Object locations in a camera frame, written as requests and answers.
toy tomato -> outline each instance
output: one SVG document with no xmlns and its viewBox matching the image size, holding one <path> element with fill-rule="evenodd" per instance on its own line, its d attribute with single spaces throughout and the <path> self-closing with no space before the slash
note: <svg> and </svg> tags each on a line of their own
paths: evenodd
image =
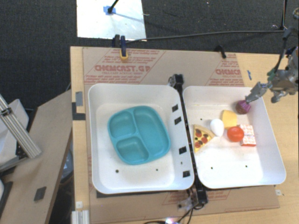
<svg viewBox="0 0 299 224">
<path fill-rule="evenodd" d="M 244 131 L 238 127 L 234 126 L 228 129 L 228 138 L 232 142 L 240 142 L 244 137 Z"/>
</svg>

pizza slice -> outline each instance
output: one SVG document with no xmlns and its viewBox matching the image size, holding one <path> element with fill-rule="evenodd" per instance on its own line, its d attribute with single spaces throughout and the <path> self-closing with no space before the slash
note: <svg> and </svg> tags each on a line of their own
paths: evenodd
<svg viewBox="0 0 299 224">
<path fill-rule="evenodd" d="M 208 143 L 215 135 L 207 128 L 194 125 L 194 151 L 197 152 L 201 147 Z"/>
</svg>

blue clamp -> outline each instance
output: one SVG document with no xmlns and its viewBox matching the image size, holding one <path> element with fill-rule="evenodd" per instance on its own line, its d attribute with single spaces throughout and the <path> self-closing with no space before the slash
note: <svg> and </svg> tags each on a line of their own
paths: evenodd
<svg viewBox="0 0 299 224">
<path fill-rule="evenodd" d="M 112 39 L 112 47 L 120 48 L 121 60 L 128 59 L 126 37 L 124 35 L 115 35 L 115 37 Z"/>
</svg>

yellow cheese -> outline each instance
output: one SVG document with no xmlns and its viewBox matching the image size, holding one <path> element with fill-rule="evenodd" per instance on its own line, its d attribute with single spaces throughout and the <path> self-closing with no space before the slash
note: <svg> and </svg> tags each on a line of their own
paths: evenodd
<svg viewBox="0 0 299 224">
<path fill-rule="evenodd" d="M 222 113 L 222 121 L 225 129 L 237 126 L 237 115 L 230 110 L 224 110 Z"/>
</svg>

blue mark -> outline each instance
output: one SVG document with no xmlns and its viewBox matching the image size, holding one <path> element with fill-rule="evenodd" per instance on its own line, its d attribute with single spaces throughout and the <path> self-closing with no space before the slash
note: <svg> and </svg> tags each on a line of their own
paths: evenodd
<svg viewBox="0 0 299 224">
<path fill-rule="evenodd" d="M 113 14 L 116 13 L 116 9 L 115 9 L 115 8 L 112 9 L 112 13 L 109 13 L 109 12 L 108 12 L 108 8 L 110 8 L 110 6 L 105 6 L 105 7 L 103 7 L 103 11 L 104 11 L 104 13 L 105 13 L 106 15 L 113 15 Z"/>
<path fill-rule="evenodd" d="M 249 80 L 251 80 L 251 72 L 247 70 L 247 73 L 248 73 Z"/>
</svg>

